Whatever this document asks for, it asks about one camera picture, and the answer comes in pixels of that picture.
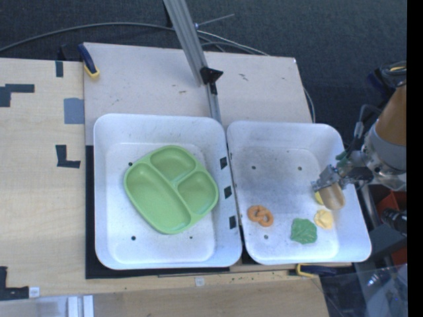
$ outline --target toy pretzel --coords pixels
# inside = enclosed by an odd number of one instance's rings
[[[273,215],[266,207],[262,205],[253,205],[247,211],[249,219],[258,222],[263,227],[270,227],[273,224]]]

